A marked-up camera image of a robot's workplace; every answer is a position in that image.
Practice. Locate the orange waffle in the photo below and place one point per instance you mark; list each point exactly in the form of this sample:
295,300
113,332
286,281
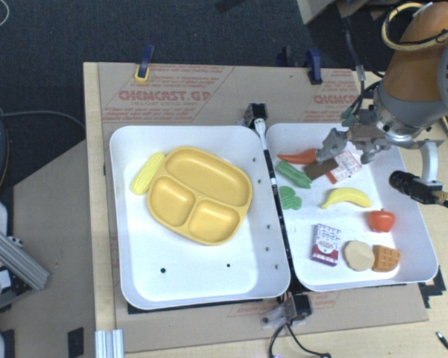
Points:
386,258

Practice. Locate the green broccoli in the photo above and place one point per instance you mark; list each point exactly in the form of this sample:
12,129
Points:
289,198

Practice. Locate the yellow corn cob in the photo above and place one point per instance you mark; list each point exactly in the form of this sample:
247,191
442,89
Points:
146,174

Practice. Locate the green bean pod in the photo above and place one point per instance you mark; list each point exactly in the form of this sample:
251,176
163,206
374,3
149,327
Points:
293,174

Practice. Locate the beige round biscuit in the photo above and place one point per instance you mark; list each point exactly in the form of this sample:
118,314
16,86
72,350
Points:
359,256

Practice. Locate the orange carrot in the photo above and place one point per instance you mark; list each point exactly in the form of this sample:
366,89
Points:
296,157

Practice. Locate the brown cardboard board red print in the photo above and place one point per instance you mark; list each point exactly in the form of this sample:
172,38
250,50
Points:
194,99

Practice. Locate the black cylinder on white bracket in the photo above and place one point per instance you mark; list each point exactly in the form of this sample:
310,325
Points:
410,185

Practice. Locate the white and red packet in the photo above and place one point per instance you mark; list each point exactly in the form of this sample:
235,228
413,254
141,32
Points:
347,166

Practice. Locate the thin black and white rod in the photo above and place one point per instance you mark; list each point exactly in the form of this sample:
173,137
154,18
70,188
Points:
272,177

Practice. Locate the yellow divided plate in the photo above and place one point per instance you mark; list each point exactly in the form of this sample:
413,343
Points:
205,177

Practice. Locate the red and white carton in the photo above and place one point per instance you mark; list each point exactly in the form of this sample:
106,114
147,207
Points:
325,245

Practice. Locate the yellow banana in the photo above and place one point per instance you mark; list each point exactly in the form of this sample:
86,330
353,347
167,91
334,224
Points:
349,196

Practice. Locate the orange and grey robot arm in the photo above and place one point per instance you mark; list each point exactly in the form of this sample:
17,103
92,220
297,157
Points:
414,62

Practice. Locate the red tomato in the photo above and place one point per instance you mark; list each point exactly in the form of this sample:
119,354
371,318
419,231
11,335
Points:
381,221

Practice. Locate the brown flat rectangle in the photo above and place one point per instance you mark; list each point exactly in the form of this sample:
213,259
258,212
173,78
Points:
319,170

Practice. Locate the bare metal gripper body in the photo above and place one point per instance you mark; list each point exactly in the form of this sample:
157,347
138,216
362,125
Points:
369,127

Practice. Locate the white plastic tray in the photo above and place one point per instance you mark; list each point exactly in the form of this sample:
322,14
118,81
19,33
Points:
354,222
201,274

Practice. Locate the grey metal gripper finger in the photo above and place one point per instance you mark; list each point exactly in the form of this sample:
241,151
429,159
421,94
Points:
370,153
332,144

